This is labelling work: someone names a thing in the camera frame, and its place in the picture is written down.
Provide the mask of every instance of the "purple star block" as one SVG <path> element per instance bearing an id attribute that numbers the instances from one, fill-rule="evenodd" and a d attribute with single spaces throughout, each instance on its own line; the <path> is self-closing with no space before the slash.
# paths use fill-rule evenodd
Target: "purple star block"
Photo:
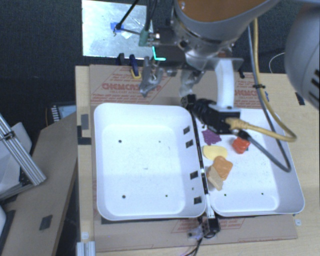
<path id="1" fill-rule="evenodd" d="M 203 130 L 202 131 L 203 134 L 203 138 L 204 138 L 204 142 L 210 146 L 211 144 L 216 144 L 217 142 L 221 141 L 221 138 L 218 134 L 215 134 L 213 131 L 211 130 Z"/>

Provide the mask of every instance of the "silver panel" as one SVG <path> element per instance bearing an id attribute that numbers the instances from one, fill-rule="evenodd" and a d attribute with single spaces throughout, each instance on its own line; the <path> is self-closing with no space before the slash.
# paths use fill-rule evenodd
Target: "silver panel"
<path id="1" fill-rule="evenodd" d="M 151 47 L 139 47 L 139 36 L 120 31 L 114 36 L 111 24 L 121 21 L 130 4 L 82 0 L 83 55 L 92 57 L 126 58 L 134 54 L 137 59 L 153 55 Z M 136 5 L 123 26 L 127 30 L 141 32 L 146 21 L 146 6 Z"/>

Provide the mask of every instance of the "green light strip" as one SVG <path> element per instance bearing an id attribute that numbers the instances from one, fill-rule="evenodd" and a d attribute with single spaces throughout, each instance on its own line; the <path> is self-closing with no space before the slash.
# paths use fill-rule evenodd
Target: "green light strip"
<path id="1" fill-rule="evenodd" d="M 159 58 L 156 56 L 156 49 L 154 46 L 152 46 L 152 52 L 153 52 L 153 58 L 155 61 L 165 61 L 166 60 L 166 58 L 161 58 L 161 57 Z"/>

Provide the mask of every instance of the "wooden surface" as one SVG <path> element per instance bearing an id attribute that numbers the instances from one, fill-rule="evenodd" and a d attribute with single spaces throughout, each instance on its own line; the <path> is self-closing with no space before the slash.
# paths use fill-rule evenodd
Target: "wooden surface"
<path id="1" fill-rule="evenodd" d="M 76 177 L 76 134 L 75 114 L 41 131 L 32 158 L 47 179 L 4 205 L 16 212 L 2 256 L 56 255 Z M 49 228 L 40 230 L 50 215 Z"/>
<path id="2" fill-rule="evenodd" d="M 77 67 L 77 91 L 86 91 L 88 85 L 89 67 Z M 262 74 L 263 83 L 274 110 L 298 136 L 298 141 L 289 144 L 295 168 L 300 180 L 305 198 L 304 210 L 294 218 L 301 221 L 297 226 L 298 239 L 263 241 L 252 243 L 234 243 L 201 246 L 198 255 L 215 256 L 264 256 L 264 255 L 320 255 L 320 194 L 319 194 L 319 112 L 308 102 L 299 105 L 295 91 L 284 74 Z M 77 92 L 77 103 L 80 102 L 84 113 L 90 113 L 90 107 L 85 107 L 88 95 L 83 97 Z M 79 151 L 79 165 L 90 166 L 85 160 L 89 151 Z M 92 214 L 92 180 L 84 169 L 79 170 L 82 185 L 80 189 L 81 231 L 94 233 Z M 188 252 L 187 247 L 173 247 L 161 249 L 144 249 L 118 252 L 97 253 L 97 256 L 179 256 Z"/>

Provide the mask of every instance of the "dark background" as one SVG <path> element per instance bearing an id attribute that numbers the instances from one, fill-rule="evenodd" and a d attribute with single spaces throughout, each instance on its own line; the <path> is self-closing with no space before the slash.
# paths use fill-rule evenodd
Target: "dark background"
<path id="1" fill-rule="evenodd" d="M 155 27 L 165 25 L 171 2 L 162 0 L 158 5 Z M 270 59 L 285 51 L 300 7 L 295 1 L 282 0 L 259 18 L 261 72 L 269 73 Z M 245 32 L 236 42 L 233 55 L 244 59 L 244 72 L 251 72 L 247 36 Z M 274 73 L 285 72 L 283 58 L 272 62 Z M 11 126 L 22 122 L 32 141 L 46 126 L 46 108 L 75 100 L 75 66 L 89 64 L 114 65 L 115 60 L 82 56 L 80 0 L 0 1 L 0 113 Z M 71 202 L 57 255 L 74 251 L 76 208 Z"/>

